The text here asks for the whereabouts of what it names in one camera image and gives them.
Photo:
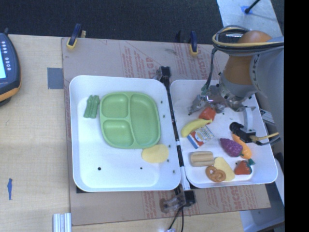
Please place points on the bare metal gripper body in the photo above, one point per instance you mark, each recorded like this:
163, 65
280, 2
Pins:
224, 98

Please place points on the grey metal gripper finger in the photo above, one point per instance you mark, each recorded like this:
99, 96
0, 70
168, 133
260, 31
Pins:
196, 104
220, 108

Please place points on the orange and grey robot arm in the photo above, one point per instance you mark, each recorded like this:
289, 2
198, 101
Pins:
241, 66

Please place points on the red-orange bell pepper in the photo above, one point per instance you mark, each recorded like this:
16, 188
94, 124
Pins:
207, 114

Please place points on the yellow banana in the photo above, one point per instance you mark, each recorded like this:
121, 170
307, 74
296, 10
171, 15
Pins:
192, 127

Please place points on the small red and blue carton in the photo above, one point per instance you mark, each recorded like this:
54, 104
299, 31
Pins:
200, 136

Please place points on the purple grapes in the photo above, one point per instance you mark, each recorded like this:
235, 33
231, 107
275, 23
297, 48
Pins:
231, 147

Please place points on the orange carrot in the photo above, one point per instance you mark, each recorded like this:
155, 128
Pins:
245, 150

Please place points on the thin black and white rod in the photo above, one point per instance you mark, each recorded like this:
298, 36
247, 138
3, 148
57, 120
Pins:
179, 151

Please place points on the tan hot dog bun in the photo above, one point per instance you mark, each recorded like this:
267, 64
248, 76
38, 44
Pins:
201, 159

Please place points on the green divided plate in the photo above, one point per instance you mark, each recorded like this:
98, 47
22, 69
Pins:
142, 120

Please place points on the yellow cheese wedge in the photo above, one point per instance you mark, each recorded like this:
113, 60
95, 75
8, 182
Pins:
223, 164

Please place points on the yellow potato chip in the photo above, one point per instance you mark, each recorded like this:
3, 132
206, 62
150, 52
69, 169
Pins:
155, 153

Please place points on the red strawberry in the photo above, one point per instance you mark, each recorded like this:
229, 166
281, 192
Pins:
243, 168

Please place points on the orange pretzel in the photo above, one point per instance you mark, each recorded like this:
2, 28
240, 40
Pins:
215, 174

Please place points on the white plastic tray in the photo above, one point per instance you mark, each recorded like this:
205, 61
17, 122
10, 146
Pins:
120, 170
260, 163

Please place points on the brown cardboard board, red print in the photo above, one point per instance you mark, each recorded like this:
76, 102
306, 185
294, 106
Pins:
108, 57

